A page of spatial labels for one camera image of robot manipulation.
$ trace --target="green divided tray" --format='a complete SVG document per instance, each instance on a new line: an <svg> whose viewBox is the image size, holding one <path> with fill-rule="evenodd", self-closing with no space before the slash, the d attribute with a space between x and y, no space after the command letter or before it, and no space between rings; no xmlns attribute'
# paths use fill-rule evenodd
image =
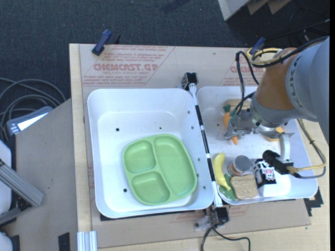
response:
<svg viewBox="0 0 335 251"><path fill-rule="evenodd" d="M134 196L146 205L185 198L197 186L192 160L182 141L171 134L131 142L122 162Z"/></svg>

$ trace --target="tin can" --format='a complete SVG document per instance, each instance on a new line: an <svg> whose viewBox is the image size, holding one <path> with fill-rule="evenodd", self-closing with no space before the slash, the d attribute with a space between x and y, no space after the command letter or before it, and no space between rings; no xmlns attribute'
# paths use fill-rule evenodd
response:
<svg viewBox="0 0 335 251"><path fill-rule="evenodd" d="M230 176L241 176L245 171L251 168L251 161L245 155L237 156L228 166Z"/></svg>

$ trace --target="brown sponge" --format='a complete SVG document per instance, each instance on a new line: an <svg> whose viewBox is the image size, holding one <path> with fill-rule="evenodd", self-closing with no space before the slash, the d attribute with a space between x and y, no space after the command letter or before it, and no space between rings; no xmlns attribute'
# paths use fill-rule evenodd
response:
<svg viewBox="0 0 335 251"><path fill-rule="evenodd" d="M253 198L258 195L256 179L253 174L233 176L230 185L237 199Z"/></svg>

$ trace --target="black floor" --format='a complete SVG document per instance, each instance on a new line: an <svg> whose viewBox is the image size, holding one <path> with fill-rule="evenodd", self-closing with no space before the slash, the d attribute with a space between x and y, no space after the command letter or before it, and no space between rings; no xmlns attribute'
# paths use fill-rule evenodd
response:
<svg viewBox="0 0 335 251"><path fill-rule="evenodd" d="M244 7L228 21L217 0L0 0L0 9L0 77L47 81L65 98L69 43L97 43L105 29L112 40L120 35L120 44L250 47L263 36L267 46L281 48L330 29L328 22L293 32L330 18L330 0L292 0L274 15L267 5L252 16ZM0 94L7 86L2 79ZM0 112L24 93L6 92Z"/></svg>

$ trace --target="banana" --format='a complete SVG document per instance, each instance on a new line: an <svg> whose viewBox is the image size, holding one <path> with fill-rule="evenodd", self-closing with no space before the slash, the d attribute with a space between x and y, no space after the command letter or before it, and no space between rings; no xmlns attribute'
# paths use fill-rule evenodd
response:
<svg viewBox="0 0 335 251"><path fill-rule="evenodd" d="M225 157L226 156L224 153L217 154L213 159L213 168L214 168L216 183L225 187L226 190L229 191L231 187L227 184L224 173L222 172L222 166L225 162Z"/></svg>

